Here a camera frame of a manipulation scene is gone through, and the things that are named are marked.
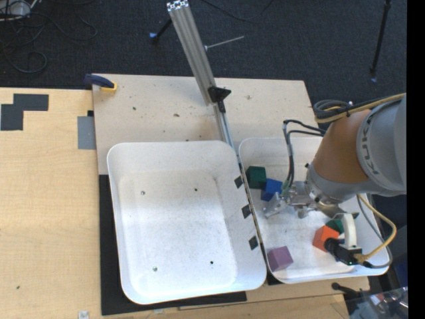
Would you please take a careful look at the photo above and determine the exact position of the orange cube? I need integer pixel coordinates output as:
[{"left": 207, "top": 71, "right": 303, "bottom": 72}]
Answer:
[{"left": 311, "top": 225, "right": 341, "bottom": 253}]

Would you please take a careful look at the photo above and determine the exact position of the black cylinder on white bracket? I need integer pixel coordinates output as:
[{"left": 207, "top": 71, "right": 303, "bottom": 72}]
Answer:
[{"left": 324, "top": 212, "right": 363, "bottom": 266}]

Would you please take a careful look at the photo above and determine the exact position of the white plastic tray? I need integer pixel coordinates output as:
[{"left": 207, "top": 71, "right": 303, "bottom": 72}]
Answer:
[
  {"left": 238, "top": 136, "right": 391, "bottom": 285},
  {"left": 106, "top": 140, "right": 268, "bottom": 306}
]

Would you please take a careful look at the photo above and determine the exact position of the blue cube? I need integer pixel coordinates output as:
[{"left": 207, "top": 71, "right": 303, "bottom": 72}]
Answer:
[{"left": 260, "top": 177, "right": 284, "bottom": 203}]

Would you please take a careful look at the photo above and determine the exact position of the dark green cube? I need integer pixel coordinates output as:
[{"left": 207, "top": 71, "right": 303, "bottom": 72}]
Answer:
[
  {"left": 245, "top": 165, "right": 268, "bottom": 190},
  {"left": 325, "top": 218, "right": 345, "bottom": 235}
]

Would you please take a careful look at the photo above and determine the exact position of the pale wood board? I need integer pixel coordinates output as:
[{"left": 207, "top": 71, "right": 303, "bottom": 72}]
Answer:
[{"left": 92, "top": 74, "right": 371, "bottom": 312}]

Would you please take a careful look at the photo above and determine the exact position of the purple cube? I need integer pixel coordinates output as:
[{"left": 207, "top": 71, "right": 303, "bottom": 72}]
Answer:
[{"left": 266, "top": 245, "right": 295, "bottom": 272}]

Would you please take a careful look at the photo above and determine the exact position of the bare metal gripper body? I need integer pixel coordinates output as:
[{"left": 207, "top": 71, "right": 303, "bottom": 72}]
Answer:
[{"left": 282, "top": 180, "right": 345, "bottom": 219}]

